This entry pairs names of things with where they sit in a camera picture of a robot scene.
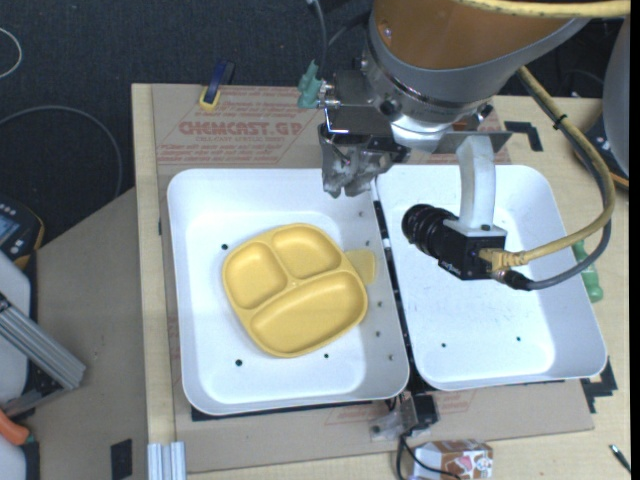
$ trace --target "white tray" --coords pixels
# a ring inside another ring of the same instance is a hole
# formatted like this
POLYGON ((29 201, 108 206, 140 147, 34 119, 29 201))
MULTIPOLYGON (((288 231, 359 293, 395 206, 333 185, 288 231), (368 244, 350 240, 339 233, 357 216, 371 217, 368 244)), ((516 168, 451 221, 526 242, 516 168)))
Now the white tray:
POLYGON ((319 169, 194 169, 168 188, 183 387, 212 415, 392 398, 409 364, 370 194, 333 199, 319 169), (369 247, 377 273, 364 320, 296 358, 263 352, 228 302, 222 262, 268 229, 304 222, 345 251, 369 247))
MULTIPOLYGON (((522 166, 496 167, 494 224, 506 249, 537 247, 566 232, 547 181, 522 166)), ((385 214, 415 364, 442 390, 597 375, 606 350, 580 276, 535 292, 465 281, 410 245, 402 217, 414 204, 460 211, 457 166, 396 166, 376 188, 385 214)), ((534 280, 575 265, 570 249, 520 270, 534 280)))

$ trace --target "wooden table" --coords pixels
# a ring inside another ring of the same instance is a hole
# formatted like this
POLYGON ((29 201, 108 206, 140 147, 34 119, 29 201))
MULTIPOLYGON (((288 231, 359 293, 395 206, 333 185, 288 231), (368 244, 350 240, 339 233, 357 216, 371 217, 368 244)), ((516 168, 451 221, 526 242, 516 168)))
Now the wooden table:
MULTIPOLYGON (((140 270, 144 330, 144 357, 148 438, 150 443, 175 441, 164 270, 161 238, 158 235, 160 209, 153 123, 152 86, 132 87, 136 192, 140 244, 140 270)), ((586 129, 599 113, 600 101, 559 99, 569 118, 586 129)), ((494 100, 499 117, 525 121, 535 126, 543 152, 533 152, 524 135, 508 143, 512 163, 539 170, 549 181, 568 232, 590 222, 600 211, 595 183, 580 165, 568 142, 554 131, 549 119, 528 97, 494 100)), ((618 390, 612 397, 598 398, 595 430, 490 443, 495 453, 497 479, 607 478, 623 479, 628 473, 615 460, 610 444, 616 444, 630 460, 630 360, 629 360, 629 197, 617 191, 612 239, 596 263, 604 300, 594 305, 616 376, 618 390)), ((597 237, 587 241, 593 247, 597 237)), ((335 479, 394 478, 392 454, 372 454, 341 459, 274 465, 243 470, 190 475, 197 479, 335 479)))

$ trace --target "yellow divided plate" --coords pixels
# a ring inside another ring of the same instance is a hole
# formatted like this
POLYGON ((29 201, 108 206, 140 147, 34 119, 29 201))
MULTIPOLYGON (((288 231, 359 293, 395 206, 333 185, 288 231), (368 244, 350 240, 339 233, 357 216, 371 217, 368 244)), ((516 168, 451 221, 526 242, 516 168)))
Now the yellow divided plate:
POLYGON ((234 249, 222 267, 227 296, 255 343, 279 357, 316 350, 360 323, 367 292, 321 229, 290 224, 234 249))

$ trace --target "black electronic device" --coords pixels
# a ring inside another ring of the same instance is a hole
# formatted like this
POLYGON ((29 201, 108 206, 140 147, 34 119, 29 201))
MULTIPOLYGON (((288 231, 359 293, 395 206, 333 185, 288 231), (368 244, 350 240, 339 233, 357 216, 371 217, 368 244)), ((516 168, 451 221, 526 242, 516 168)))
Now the black electronic device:
POLYGON ((22 203, 0 194, 0 251, 24 269, 42 243, 44 225, 22 203))

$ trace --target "green object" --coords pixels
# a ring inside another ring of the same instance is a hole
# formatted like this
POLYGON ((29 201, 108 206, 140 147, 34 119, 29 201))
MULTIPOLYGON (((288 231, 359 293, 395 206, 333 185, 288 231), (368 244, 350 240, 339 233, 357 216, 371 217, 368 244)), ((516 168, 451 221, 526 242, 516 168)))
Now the green object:
POLYGON ((316 78, 318 73, 318 65, 315 61, 311 61, 307 72, 300 77, 298 82, 298 107, 300 108, 317 108, 318 107, 318 91, 322 85, 322 80, 316 78))
MULTIPOLYGON (((573 255, 576 257, 576 261, 579 263, 587 257, 587 251, 584 249, 584 240, 576 242, 571 247, 573 249, 573 255)), ((594 263, 589 265, 582 271, 582 282, 587 289, 587 295, 591 302, 598 302, 604 297, 604 292, 599 284, 598 271, 594 263)))

